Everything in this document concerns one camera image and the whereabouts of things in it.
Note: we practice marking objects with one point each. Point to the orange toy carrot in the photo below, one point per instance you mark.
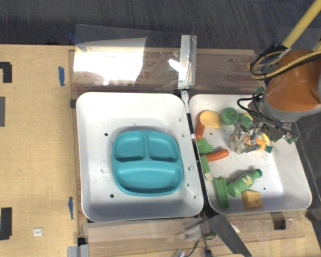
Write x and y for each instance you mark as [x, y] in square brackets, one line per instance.
[217, 155]

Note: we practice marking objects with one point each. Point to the small green and yellow toy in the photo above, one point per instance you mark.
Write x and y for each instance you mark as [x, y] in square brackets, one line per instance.
[246, 120]

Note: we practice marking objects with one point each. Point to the small teal toy piece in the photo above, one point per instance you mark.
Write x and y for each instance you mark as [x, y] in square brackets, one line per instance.
[269, 149]

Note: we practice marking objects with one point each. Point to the green round can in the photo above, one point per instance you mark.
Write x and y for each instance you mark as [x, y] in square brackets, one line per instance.
[229, 116]

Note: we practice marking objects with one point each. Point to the blue divided plate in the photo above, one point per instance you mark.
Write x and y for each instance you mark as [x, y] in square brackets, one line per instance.
[147, 170]

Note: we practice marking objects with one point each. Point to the yellow toy taco shell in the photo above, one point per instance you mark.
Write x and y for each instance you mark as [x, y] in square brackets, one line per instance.
[210, 119]

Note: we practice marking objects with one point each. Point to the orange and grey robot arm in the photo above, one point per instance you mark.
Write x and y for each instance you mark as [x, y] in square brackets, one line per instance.
[294, 90]

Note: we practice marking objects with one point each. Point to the orange toy sausage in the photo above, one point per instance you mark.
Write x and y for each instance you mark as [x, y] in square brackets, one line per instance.
[199, 132]

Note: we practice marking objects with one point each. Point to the green plastic bottle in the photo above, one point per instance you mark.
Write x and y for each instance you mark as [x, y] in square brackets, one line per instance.
[239, 187]

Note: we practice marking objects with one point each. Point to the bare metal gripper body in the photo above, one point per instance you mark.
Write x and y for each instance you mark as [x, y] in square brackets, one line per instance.
[273, 128]

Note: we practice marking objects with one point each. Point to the green toy lettuce leaf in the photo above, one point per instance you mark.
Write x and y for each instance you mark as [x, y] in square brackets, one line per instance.
[204, 146]

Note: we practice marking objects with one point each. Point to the small yellow toy piece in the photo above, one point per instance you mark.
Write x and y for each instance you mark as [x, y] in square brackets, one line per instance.
[265, 138]

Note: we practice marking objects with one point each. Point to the white plastic tray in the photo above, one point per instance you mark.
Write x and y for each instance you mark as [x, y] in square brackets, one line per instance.
[96, 122]
[281, 175]

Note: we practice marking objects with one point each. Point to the green stick with white end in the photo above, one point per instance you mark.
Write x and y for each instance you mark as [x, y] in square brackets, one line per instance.
[205, 166]

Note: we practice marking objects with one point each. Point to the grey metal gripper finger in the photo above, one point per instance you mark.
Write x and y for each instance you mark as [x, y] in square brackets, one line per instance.
[252, 139]
[236, 139]

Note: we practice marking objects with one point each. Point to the yellow toy bread slice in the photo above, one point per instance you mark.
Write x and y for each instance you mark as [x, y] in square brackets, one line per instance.
[252, 199]

